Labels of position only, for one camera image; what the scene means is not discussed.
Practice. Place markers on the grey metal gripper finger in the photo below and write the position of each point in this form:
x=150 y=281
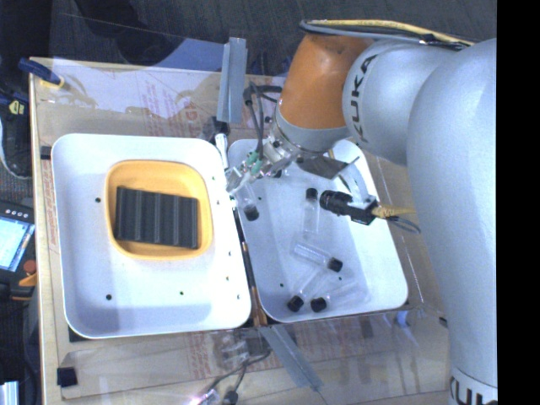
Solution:
x=233 y=180
x=248 y=179

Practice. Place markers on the black cylinder on white bracket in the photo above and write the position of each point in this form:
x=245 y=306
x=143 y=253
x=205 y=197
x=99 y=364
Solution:
x=337 y=203

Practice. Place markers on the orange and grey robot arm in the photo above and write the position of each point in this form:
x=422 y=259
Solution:
x=447 y=142

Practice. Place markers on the brown cardboard board red print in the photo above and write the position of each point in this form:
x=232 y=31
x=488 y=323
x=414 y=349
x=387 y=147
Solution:
x=126 y=99

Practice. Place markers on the black ribbed rack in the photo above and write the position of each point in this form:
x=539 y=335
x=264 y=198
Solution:
x=156 y=217

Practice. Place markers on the clear plastic bottle black cap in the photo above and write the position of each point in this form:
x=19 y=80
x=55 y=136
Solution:
x=335 y=264
x=251 y=212
x=311 y=193
x=295 y=303
x=318 y=304

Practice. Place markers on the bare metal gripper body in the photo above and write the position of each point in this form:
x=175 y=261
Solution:
x=276 y=156

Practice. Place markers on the white plastic tray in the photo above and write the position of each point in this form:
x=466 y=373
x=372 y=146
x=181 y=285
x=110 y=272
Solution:
x=84 y=268
x=371 y=277

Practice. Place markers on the orange bowl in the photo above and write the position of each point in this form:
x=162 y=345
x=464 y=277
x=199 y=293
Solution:
x=111 y=209

